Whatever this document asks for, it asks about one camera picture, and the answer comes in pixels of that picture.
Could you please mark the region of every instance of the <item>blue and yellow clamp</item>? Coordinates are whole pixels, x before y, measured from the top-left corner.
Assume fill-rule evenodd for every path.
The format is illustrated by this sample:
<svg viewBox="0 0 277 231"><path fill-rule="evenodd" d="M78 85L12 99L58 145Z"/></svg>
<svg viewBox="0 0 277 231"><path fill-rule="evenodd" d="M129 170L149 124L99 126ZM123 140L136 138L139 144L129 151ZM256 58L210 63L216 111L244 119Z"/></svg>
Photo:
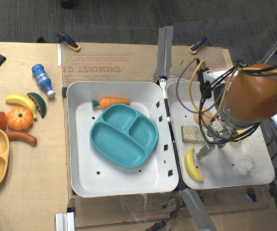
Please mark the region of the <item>blue and yellow clamp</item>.
<svg viewBox="0 0 277 231"><path fill-rule="evenodd" d="M68 44L68 47L74 51L79 51L81 49L81 45L76 43L69 35L65 34L64 32L58 32L56 36L61 41L65 41Z"/></svg>
<svg viewBox="0 0 277 231"><path fill-rule="evenodd" d="M191 45L189 48L188 48L188 52L191 54L191 55L195 55L197 53L197 51L199 50L199 47L207 41L207 37L202 37L200 40L197 41L196 44L193 44Z"/></svg>

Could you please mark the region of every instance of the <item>wooden tabletop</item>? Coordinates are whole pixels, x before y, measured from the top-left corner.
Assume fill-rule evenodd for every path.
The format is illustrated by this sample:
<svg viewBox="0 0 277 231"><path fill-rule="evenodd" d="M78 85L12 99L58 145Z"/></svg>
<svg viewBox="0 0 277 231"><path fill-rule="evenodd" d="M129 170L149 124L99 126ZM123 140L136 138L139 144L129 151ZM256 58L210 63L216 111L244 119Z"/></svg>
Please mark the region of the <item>wooden tabletop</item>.
<svg viewBox="0 0 277 231"><path fill-rule="evenodd" d="M36 92L45 100L47 114L28 130L36 146L10 142L6 176L0 184L0 228L3 231L54 230L56 213L65 213L68 203L62 72L57 44L2 43L0 54L0 111L13 107L5 102L12 93ZM55 99L47 99L31 68L42 64L52 80Z"/></svg>

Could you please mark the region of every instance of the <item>blue plate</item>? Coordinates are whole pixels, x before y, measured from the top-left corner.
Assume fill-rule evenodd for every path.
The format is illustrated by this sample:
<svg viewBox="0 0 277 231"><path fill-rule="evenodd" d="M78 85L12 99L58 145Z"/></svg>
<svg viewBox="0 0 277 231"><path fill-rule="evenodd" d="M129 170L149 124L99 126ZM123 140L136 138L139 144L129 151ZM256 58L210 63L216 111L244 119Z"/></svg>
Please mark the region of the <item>blue plate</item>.
<svg viewBox="0 0 277 231"><path fill-rule="evenodd" d="M101 154L125 168L140 166L158 141L158 129L138 110L114 104L90 130L90 142Z"/></svg>

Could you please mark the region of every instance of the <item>blue bottle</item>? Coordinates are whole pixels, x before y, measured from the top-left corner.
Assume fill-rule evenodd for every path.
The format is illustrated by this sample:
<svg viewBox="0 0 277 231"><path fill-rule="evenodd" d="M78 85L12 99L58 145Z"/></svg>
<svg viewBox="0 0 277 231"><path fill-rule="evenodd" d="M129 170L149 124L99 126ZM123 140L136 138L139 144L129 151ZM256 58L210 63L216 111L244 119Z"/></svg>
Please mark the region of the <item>blue bottle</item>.
<svg viewBox="0 0 277 231"><path fill-rule="evenodd" d="M44 70L43 65L36 64L32 67L33 75L35 76L38 84L47 91L47 96L49 98L54 97L55 91L51 87L51 79Z"/></svg>

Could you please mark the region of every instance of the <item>orange pumpkin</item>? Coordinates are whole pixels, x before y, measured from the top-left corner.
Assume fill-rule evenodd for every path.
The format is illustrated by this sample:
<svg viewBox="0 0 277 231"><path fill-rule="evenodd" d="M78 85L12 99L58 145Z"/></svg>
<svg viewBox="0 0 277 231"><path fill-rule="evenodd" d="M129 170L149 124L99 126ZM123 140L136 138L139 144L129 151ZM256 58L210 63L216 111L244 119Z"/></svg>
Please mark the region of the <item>orange pumpkin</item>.
<svg viewBox="0 0 277 231"><path fill-rule="evenodd" d="M14 130L27 129L33 123L33 114L24 107L14 107L6 115L7 124Z"/></svg>

